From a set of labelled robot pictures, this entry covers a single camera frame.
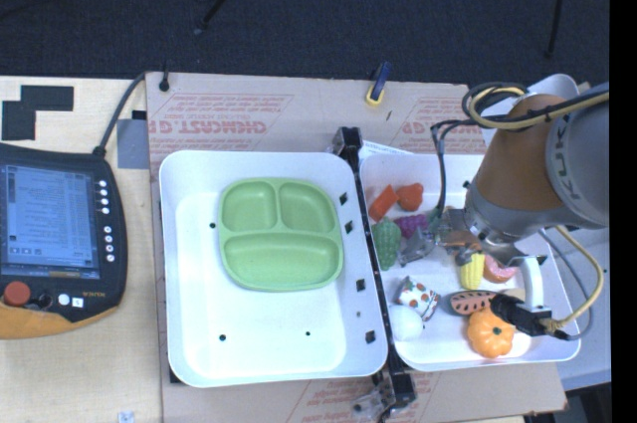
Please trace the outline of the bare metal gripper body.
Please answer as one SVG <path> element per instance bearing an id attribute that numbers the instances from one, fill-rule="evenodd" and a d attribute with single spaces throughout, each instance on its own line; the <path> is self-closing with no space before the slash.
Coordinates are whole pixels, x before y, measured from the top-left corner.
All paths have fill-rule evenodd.
<path id="1" fill-rule="evenodd" d="M 436 242 L 450 255 L 456 256 L 460 247 L 480 248 L 483 253 L 479 239 L 464 221 L 462 209 L 448 207 L 443 211 L 436 231 Z"/>

